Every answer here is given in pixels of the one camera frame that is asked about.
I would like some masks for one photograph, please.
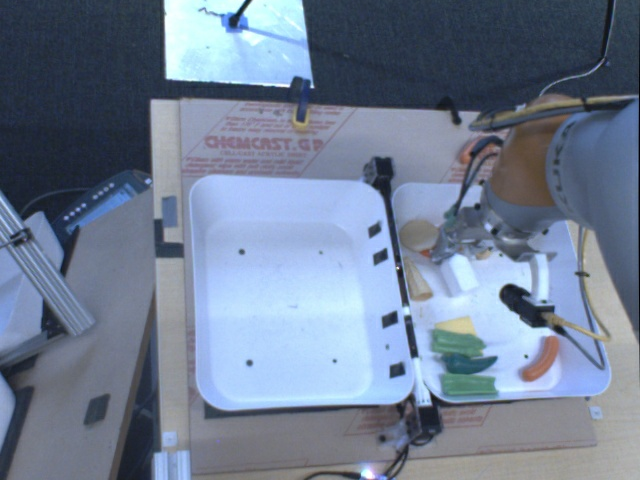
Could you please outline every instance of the green toy vegetable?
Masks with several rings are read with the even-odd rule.
[[[479,357],[486,347],[484,341],[473,334],[434,329],[432,331],[431,350],[441,354],[458,353],[468,357]]]
[[[461,395],[495,395],[495,377],[487,375],[460,375],[443,373],[441,376],[442,392],[449,396]]]
[[[471,374],[479,373],[492,366],[498,360],[498,356],[479,357],[471,359],[470,357],[459,354],[444,354],[442,361],[447,367],[449,373]]]

